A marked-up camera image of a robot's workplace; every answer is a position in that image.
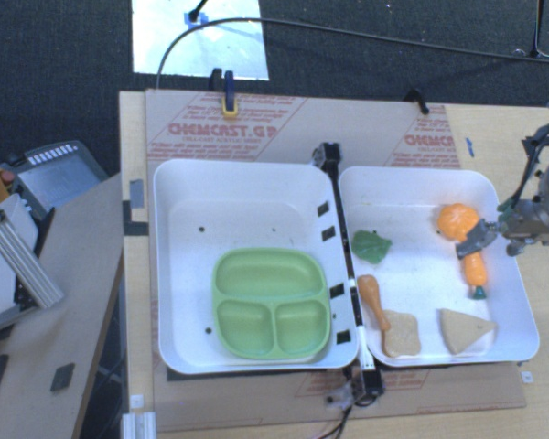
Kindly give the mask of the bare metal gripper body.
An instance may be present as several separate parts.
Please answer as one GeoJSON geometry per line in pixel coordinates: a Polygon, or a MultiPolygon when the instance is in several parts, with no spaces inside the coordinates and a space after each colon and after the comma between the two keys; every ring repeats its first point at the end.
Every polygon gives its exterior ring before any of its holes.
{"type": "Polygon", "coordinates": [[[549,246],[549,198],[511,198],[497,207],[499,233],[509,241],[506,252],[518,256],[529,245],[549,246]]]}

